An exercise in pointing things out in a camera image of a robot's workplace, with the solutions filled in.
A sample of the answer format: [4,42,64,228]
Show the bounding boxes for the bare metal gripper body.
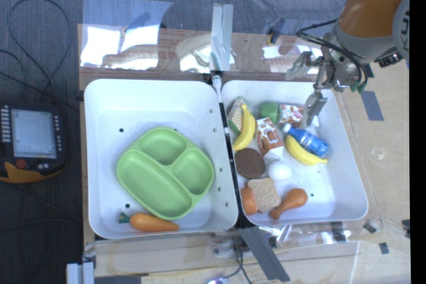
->
[316,35,363,92]

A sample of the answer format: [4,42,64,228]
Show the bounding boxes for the white and orange printed carton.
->
[277,103,320,128]

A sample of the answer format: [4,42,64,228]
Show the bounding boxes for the blue bottle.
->
[282,122,330,158]

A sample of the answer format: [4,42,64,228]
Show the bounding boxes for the green round toy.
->
[260,101,280,126]

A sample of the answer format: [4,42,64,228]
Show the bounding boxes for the yellow banana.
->
[284,134,329,167]
[232,103,257,152]

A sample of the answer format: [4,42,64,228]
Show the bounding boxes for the brown and white carton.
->
[254,116,285,161]

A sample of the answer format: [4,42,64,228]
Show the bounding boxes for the white egg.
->
[267,160,294,182]

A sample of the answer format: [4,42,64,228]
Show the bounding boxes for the white plastic tray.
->
[83,78,240,240]
[220,79,369,227]

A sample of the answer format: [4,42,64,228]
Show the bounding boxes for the brown round biscuit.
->
[234,147,266,180]

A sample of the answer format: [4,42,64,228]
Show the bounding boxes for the orange chicken drumstick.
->
[269,188,309,221]

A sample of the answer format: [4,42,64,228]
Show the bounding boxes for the brown bread slice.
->
[246,177,282,214]

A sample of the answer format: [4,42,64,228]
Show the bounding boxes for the orange cylinder toy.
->
[240,186,259,216]

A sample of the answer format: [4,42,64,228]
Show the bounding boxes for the green divided plate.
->
[116,126,216,221]

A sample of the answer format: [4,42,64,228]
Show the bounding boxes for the orange carrot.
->
[118,212,181,233]

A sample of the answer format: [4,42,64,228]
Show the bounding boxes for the black block with thin wires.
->
[232,237,250,253]

